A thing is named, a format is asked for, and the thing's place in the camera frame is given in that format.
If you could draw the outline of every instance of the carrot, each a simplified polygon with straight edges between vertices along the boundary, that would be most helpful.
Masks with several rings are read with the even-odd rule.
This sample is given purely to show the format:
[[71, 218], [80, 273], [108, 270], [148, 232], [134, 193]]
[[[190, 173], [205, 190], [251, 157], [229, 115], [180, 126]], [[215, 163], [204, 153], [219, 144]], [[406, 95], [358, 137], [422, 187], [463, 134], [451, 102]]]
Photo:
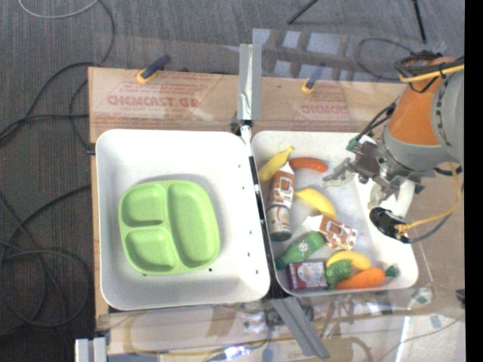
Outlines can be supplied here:
[[387, 270], [378, 267], [370, 267], [364, 271], [344, 279], [336, 284], [336, 290], [346, 290], [349, 288], [367, 288], [380, 286], [386, 276], [397, 276], [398, 272], [394, 265], [391, 265]]
[[325, 162], [312, 157], [296, 157], [288, 160], [288, 163], [293, 171], [297, 169], [313, 169], [324, 173], [328, 169], [328, 166]]

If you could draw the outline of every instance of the green vegetable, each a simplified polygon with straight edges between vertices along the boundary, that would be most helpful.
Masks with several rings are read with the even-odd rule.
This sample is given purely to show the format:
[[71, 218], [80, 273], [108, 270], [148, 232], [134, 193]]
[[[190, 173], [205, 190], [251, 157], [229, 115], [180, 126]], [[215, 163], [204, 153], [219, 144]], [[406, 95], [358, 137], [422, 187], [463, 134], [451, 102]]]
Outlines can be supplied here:
[[333, 290], [337, 283], [352, 276], [351, 262], [351, 260], [347, 259], [339, 260], [327, 267], [325, 277], [327, 278], [329, 290]]

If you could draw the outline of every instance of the tin can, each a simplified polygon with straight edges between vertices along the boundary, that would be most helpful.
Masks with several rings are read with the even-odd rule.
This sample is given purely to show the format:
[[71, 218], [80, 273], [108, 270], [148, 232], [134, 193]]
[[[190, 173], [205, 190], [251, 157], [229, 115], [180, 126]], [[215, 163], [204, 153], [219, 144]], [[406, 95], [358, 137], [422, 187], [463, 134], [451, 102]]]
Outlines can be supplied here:
[[270, 238], [286, 241], [292, 237], [289, 209], [283, 205], [273, 205], [266, 212], [266, 224]]

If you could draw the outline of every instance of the green divided tray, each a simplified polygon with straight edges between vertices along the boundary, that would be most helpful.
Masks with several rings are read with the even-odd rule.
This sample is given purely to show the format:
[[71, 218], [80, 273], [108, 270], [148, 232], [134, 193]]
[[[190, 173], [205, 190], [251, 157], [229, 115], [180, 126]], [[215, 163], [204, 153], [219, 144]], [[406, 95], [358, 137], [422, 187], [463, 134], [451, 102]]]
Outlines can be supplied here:
[[171, 275], [207, 267], [220, 252], [210, 196], [186, 180], [142, 183], [119, 202], [122, 246], [145, 275]]

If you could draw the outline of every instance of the banana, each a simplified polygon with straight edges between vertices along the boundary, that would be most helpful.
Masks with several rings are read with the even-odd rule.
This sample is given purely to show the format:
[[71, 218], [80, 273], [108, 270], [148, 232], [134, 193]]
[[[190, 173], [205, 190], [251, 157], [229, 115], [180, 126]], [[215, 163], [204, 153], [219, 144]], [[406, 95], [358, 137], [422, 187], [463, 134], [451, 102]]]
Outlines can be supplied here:
[[287, 162], [288, 155], [294, 150], [292, 146], [289, 146], [283, 152], [278, 152], [271, 157], [262, 167], [258, 170], [258, 180], [261, 183], [265, 183], [277, 173], [278, 169], [284, 166]]
[[339, 260], [350, 260], [351, 265], [364, 271], [371, 267], [371, 261], [369, 258], [360, 252], [355, 252], [353, 250], [340, 250], [333, 255], [331, 255], [327, 262], [325, 263], [326, 267], [329, 267], [331, 264], [338, 262]]
[[322, 193], [312, 188], [305, 188], [294, 192], [294, 195], [308, 201], [318, 211], [332, 219], [336, 219], [336, 211], [332, 203]]

